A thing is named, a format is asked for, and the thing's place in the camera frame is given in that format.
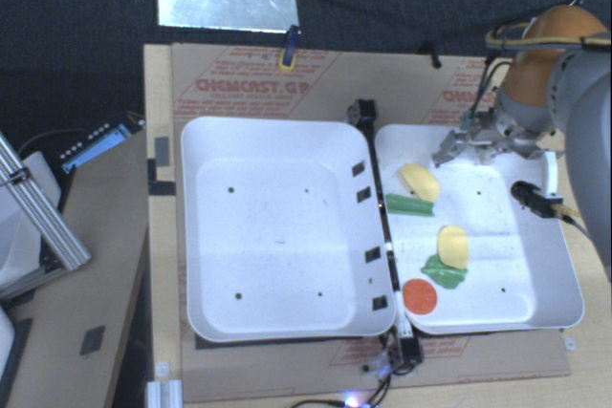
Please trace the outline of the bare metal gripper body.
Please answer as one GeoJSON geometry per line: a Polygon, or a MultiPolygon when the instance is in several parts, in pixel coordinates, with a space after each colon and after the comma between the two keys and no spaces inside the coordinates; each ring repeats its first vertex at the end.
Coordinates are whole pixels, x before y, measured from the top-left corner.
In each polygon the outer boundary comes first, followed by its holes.
{"type": "Polygon", "coordinates": [[[509,153],[522,158],[536,158],[541,152],[537,142],[541,134],[528,131],[505,112],[468,112],[461,120],[461,130],[467,133],[467,144],[479,158],[495,158],[499,155],[480,155],[478,146],[502,142],[509,153]]]}

